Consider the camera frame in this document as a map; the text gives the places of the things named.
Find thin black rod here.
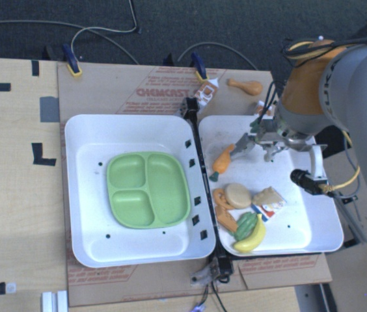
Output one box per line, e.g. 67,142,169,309
188,109,224,260

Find black cylinder on white bracket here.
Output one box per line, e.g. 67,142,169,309
290,144,329,196

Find white plastic tray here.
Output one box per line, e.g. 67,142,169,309
64,114,217,268
198,114,345,257

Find green divided plate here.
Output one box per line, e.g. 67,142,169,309
106,151,191,229

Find green grapes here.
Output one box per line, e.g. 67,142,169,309
234,211,259,242

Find yellow banana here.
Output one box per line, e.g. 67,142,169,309
233,213,267,254

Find brown chicken drumstick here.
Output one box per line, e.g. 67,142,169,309
226,78,264,97

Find orange carrot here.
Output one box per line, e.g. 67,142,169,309
208,144,236,183

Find tan round biscuit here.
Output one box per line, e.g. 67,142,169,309
224,183,252,210

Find brown cardboard board red print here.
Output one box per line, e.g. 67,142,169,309
57,62,333,307

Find tan wedge of bread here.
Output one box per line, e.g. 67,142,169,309
251,186,284,207

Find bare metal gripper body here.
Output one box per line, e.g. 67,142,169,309
254,119,315,151

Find white red blue packet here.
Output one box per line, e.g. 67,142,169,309
251,194,287,222

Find small orange and white carton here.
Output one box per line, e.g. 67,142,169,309
254,100,274,117

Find orange pretzel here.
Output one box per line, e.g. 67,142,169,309
212,188,235,211

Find black block with thin wires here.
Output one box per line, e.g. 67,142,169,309
213,255,235,282
181,97,201,120

